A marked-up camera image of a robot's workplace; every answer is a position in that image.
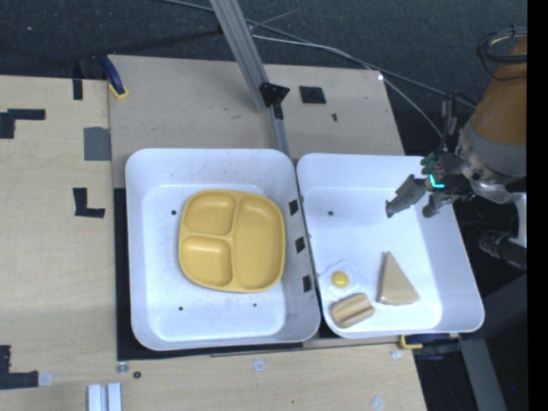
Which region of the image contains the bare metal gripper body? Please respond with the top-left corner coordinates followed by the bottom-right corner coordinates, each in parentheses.
top-left (427, 152), bottom-right (517, 206)

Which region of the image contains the white plastic tray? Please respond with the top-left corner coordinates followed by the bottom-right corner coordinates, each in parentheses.
top-left (124, 147), bottom-right (323, 352)
top-left (295, 152), bottom-right (486, 341)

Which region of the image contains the beige triangular sandwich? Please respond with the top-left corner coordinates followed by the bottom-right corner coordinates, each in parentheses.
top-left (376, 250), bottom-right (421, 307)

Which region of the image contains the white and yellow fried egg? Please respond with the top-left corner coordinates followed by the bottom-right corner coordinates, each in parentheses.
top-left (319, 258), bottom-right (370, 300)

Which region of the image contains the tan hot dog bun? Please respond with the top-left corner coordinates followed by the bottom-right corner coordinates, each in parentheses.
top-left (329, 292), bottom-right (377, 330)

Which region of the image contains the yellow divided plate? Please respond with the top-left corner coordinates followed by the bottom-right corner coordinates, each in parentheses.
top-left (176, 188), bottom-right (288, 295)

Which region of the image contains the black cylinder on white bracket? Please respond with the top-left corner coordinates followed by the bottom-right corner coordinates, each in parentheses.
top-left (478, 191), bottom-right (528, 271)

